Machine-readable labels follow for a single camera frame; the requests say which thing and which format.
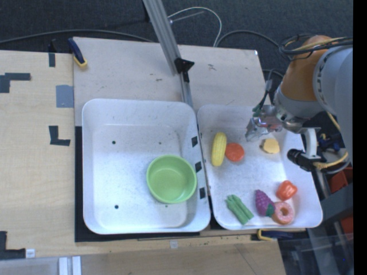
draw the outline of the purple toy grape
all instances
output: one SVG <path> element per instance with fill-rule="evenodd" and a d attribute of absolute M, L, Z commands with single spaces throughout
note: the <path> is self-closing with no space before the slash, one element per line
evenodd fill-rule
<path fill-rule="evenodd" d="M 275 205 L 272 200 L 261 190 L 255 192 L 256 209 L 260 216 L 268 216 L 274 213 Z"/>

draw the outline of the toy donut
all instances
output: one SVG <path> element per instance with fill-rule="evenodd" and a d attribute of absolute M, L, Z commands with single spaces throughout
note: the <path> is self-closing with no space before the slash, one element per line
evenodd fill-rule
<path fill-rule="evenodd" d="M 275 211 L 271 218 L 279 224 L 289 224 L 293 221 L 294 211 L 287 202 L 275 202 Z"/>

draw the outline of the green bowl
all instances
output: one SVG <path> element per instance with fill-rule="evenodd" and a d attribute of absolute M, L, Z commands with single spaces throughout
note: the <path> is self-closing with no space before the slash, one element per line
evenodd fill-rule
<path fill-rule="evenodd" d="M 151 194 L 162 203 L 181 203 L 195 192 L 197 177 L 184 158 L 164 155 L 154 159 L 147 170 L 147 184 Z"/>

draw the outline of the toy food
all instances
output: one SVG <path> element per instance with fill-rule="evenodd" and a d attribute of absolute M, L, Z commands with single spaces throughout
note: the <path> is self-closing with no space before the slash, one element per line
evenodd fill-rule
<path fill-rule="evenodd" d="M 297 193 L 297 187 L 289 180 L 283 181 L 276 191 L 275 195 L 282 201 L 286 201 Z"/>
<path fill-rule="evenodd" d="M 263 140 L 262 144 L 260 145 L 266 153 L 269 154 L 276 154 L 279 153 L 280 147 L 279 143 L 276 139 L 265 139 Z"/>
<path fill-rule="evenodd" d="M 279 224 L 289 224 L 294 219 L 294 211 L 287 202 L 275 202 L 275 211 L 272 219 Z"/>
<path fill-rule="evenodd" d="M 260 216 L 271 217 L 271 215 L 274 213 L 274 202 L 270 200 L 267 194 L 261 190 L 255 191 L 255 204 L 257 212 Z"/>
<path fill-rule="evenodd" d="M 242 225 L 245 225 L 253 218 L 253 213 L 245 206 L 241 199 L 236 195 L 229 195 L 225 200 L 228 209 L 234 213 Z"/>
<path fill-rule="evenodd" d="M 233 162 L 241 161 L 244 155 L 245 155 L 245 151 L 240 144 L 229 143 L 225 147 L 225 156 L 230 161 L 233 161 Z"/>
<path fill-rule="evenodd" d="M 217 132 L 212 145 L 212 165 L 221 166 L 224 159 L 227 136 L 223 132 Z"/>

